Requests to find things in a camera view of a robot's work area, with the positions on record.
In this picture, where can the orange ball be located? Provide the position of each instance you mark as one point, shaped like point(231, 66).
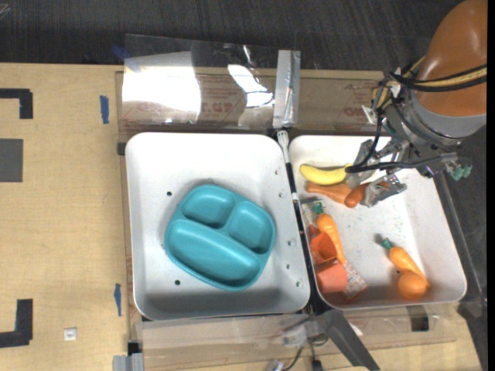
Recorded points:
point(412, 285)

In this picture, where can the yellow banana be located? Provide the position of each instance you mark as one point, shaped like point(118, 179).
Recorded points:
point(321, 174)

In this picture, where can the blue divided plate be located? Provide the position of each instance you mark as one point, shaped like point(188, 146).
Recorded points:
point(210, 246)

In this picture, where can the salmon pink cube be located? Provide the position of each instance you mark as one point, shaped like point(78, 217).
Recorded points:
point(332, 278)

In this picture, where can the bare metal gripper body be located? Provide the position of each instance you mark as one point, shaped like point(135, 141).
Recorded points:
point(415, 149)

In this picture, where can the white plastic tray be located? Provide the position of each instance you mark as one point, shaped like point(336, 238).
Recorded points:
point(417, 226)
point(154, 207)

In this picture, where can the small white square block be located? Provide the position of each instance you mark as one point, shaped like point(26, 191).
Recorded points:
point(70, 334)

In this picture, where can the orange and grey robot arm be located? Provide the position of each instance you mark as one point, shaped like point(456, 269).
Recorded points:
point(458, 48)

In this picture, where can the clear plastic packet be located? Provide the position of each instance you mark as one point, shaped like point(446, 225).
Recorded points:
point(356, 284)

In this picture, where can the orange carrot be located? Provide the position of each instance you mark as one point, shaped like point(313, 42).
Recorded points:
point(404, 261)
point(330, 230)

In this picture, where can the orange sausage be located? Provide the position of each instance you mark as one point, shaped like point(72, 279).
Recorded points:
point(354, 196)

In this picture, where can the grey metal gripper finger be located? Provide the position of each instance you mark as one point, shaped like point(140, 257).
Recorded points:
point(365, 158)
point(383, 191)

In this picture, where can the orange cup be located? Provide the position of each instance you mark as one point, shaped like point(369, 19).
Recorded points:
point(324, 247)

